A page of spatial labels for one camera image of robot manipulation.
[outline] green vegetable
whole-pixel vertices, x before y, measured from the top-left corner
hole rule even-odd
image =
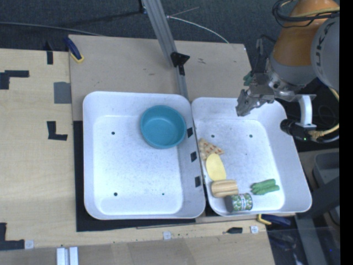
[[[275,192],[277,190],[280,190],[280,187],[276,184],[263,189],[253,189],[252,193],[255,195],[264,195],[266,193]]]
[[[263,188],[268,188],[268,187],[274,186],[275,184],[276,184],[275,179],[267,179],[265,181],[252,184],[252,188],[253,189],[263,189]]]

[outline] gray tape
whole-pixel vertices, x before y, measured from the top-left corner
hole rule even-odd
[[[67,82],[54,83],[54,103],[71,104],[71,84]]]

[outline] blue plate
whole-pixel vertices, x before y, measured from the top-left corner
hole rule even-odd
[[[183,141],[186,123],[175,109],[157,105],[142,114],[140,129],[148,144],[158,149],[167,149]]]

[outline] black mat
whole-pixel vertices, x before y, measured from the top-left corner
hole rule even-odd
[[[195,219],[143,219],[143,220],[98,220],[88,214],[83,200],[83,122],[73,122],[75,186],[76,186],[76,231],[105,231],[127,227],[190,224]]]

